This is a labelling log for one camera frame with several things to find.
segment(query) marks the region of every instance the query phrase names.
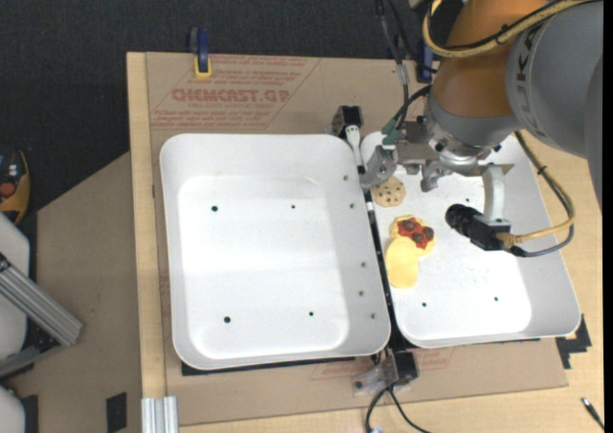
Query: metal bracket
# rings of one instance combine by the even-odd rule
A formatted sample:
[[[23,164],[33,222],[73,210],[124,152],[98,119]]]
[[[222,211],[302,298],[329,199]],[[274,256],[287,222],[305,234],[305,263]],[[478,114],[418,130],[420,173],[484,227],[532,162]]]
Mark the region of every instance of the metal bracket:
[[[37,284],[15,268],[0,253],[0,295],[25,313],[56,340],[61,347],[77,343],[83,324]],[[30,365],[43,355],[30,347],[0,362],[0,377],[8,376]]]
[[[407,387],[418,376],[420,372],[413,353],[392,350],[389,356],[371,370],[352,379],[353,394],[373,396],[392,385],[395,389]]]
[[[372,186],[387,181],[396,170],[394,151],[383,146],[376,146],[375,152],[366,165],[366,172],[360,175],[360,187],[369,190]]]
[[[374,396],[377,392],[398,382],[398,379],[396,360],[394,355],[390,354],[368,372],[352,379],[353,394],[356,396],[365,394]]]
[[[176,396],[141,399],[142,433],[179,433]]]
[[[431,192],[439,186],[439,179],[451,174],[452,171],[446,169],[440,161],[428,161],[421,167],[420,187],[424,193]]]

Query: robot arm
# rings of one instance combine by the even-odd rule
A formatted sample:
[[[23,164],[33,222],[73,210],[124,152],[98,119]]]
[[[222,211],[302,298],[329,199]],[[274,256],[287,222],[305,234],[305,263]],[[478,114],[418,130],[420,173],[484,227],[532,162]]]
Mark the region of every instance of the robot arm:
[[[504,203],[504,189],[490,190],[488,199],[491,175],[481,161],[526,128],[588,159],[602,207],[603,0],[465,0],[444,47],[433,42],[428,26],[441,2],[433,2],[423,34],[443,59],[423,116],[394,138],[395,162],[409,173],[420,171],[425,192],[443,175],[481,175],[487,204],[500,206],[491,198],[503,196]],[[392,174],[389,164],[388,158],[377,181],[381,172]],[[371,165],[378,169],[376,159],[368,171]],[[458,207],[455,214],[447,221],[466,228],[467,214]],[[475,230],[510,230],[481,222],[485,227]]]

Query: black cable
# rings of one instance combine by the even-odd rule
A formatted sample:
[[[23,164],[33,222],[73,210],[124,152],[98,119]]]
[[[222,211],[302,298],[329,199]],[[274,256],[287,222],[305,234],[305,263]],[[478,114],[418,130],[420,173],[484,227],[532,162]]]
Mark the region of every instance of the black cable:
[[[383,389],[382,391],[378,392],[373,397],[373,400],[371,400],[371,403],[368,406],[368,410],[366,411],[366,420],[364,421],[364,428],[366,429],[366,433],[371,433],[373,431],[373,428],[371,427],[371,415],[373,413],[373,409],[375,409],[376,404],[380,401],[380,399],[383,397],[383,394],[385,394],[386,392],[387,389]]]
[[[402,106],[402,108],[398,111],[397,113],[397,118],[398,118],[398,122],[397,122],[397,129],[401,129],[402,126],[404,125],[404,122],[406,121],[406,115],[409,111],[409,106],[417,99],[420,98],[421,96],[427,96],[430,93],[430,89],[431,89],[431,84],[428,84],[424,87],[422,87],[418,92],[416,92],[413,96],[411,96],[407,102]]]
[[[370,405],[368,406],[368,410],[366,411],[366,420],[364,421],[364,427],[366,429],[366,433],[371,433],[373,431],[373,428],[371,427],[371,415],[373,413],[373,410],[375,409],[375,406],[378,404],[378,402],[381,400],[381,398],[383,397],[383,395],[387,392],[391,397],[392,400],[394,401],[394,403],[396,404],[396,407],[398,409],[398,411],[400,412],[400,415],[402,416],[402,418],[408,423],[410,424],[413,428],[417,429],[419,432],[421,433],[430,433],[429,431],[420,428],[419,426],[417,426],[416,424],[414,424],[409,417],[404,413],[404,410],[402,409],[402,406],[400,405],[400,402],[398,402],[398,399],[396,398],[396,395],[394,394],[394,385],[392,384],[389,387],[386,387],[385,389],[383,389],[382,391],[378,392],[374,397],[373,400],[371,400]]]
[[[409,420],[408,416],[406,414],[404,414],[404,410],[402,409],[402,406],[400,405],[400,402],[398,402],[398,399],[396,399],[396,394],[394,394],[394,385],[392,385],[388,392],[390,393],[390,396],[392,396],[392,399],[394,400],[394,402],[396,403],[396,407],[398,408],[398,411],[400,411],[400,414],[402,415],[402,417],[404,418],[404,420],[406,422],[408,422],[411,426],[413,426],[415,429],[417,429],[418,431],[420,431],[421,433],[430,433],[429,431],[420,428],[419,426],[417,426],[414,422],[412,422],[411,420]]]
[[[371,354],[371,360],[375,365],[378,365],[381,362],[381,355],[383,352],[379,352],[377,354]]]
[[[396,21],[396,27],[398,29],[398,34],[400,35],[400,40],[402,41],[402,43],[404,43],[404,47],[406,49],[407,55],[412,60],[414,60],[418,64],[418,66],[421,67],[423,70],[430,72],[431,74],[436,74],[437,69],[434,69],[426,65],[425,63],[423,63],[423,60],[421,59],[419,54],[416,54],[411,49],[411,44],[409,43],[409,39],[404,29],[404,25],[402,24],[402,20],[400,19],[400,14],[398,13],[396,6],[392,2],[392,0],[375,0],[375,13],[376,13],[376,16],[381,20],[381,26],[383,27],[383,32],[385,34],[387,45],[390,48],[390,51],[392,52],[392,55],[394,56],[395,60],[397,61],[397,57],[399,57],[399,50],[396,44],[394,43],[394,40],[389,35],[389,23],[387,20],[387,16],[385,14],[385,4],[387,4],[388,7],[390,8],[390,11],[392,11],[392,15],[394,16],[394,20]]]

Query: dark floor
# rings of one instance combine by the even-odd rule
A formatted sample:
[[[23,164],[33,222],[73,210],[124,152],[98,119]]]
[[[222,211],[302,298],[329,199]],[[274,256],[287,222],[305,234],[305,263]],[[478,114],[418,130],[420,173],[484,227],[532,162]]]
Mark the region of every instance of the dark floor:
[[[0,143],[35,209],[128,150],[125,53],[183,51],[194,25],[218,53],[386,56],[374,0],[0,0]]]

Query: white object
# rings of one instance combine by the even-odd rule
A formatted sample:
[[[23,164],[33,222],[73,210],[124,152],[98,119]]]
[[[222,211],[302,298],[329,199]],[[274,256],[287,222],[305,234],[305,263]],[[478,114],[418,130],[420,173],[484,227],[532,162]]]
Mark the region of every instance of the white object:
[[[0,431],[25,433],[26,413],[21,401],[8,390],[0,387]]]
[[[488,166],[481,174],[484,187],[483,216],[487,220],[505,218],[505,173],[501,166]]]
[[[0,212],[0,252],[28,276],[30,243],[17,227]],[[26,338],[28,318],[25,313],[0,295],[0,361],[19,353]]]
[[[174,347],[205,370],[377,353],[390,335],[352,150],[180,134],[160,153]]]
[[[353,150],[353,157],[357,166],[363,166],[362,154],[360,153],[360,129],[356,125],[349,125],[345,128],[347,142]]]
[[[380,133],[365,137],[362,157],[369,159],[381,140]],[[505,176],[504,218],[515,234],[551,227],[530,161],[514,138],[502,146],[488,162],[514,164]],[[579,305],[559,251],[536,258],[484,251],[445,222],[447,208],[455,203],[483,212],[481,177],[452,174],[423,193],[420,174],[408,175],[398,168],[395,176],[406,188],[402,204],[375,205],[383,250],[391,242],[389,227],[396,217],[423,219],[437,238],[432,253],[419,259],[416,285],[391,289],[397,324],[407,340],[435,348],[561,336],[577,328]],[[534,251],[555,244],[555,237],[549,236],[521,245]]]

